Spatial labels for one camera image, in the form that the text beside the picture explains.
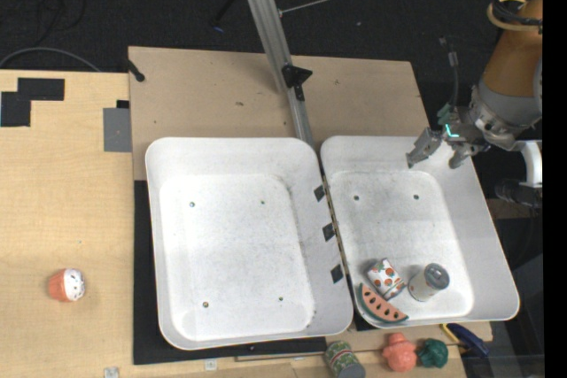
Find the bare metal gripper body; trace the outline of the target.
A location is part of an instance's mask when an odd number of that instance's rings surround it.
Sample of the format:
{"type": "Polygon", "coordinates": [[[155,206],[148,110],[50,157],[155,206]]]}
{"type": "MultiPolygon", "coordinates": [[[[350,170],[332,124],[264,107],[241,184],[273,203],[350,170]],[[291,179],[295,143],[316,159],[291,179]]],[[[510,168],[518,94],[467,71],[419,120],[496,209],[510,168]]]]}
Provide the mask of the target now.
{"type": "Polygon", "coordinates": [[[518,136],[518,128],[492,112],[487,105],[472,99],[468,106],[445,104],[437,113],[440,136],[454,149],[470,153],[498,146],[509,150],[518,136]]]}

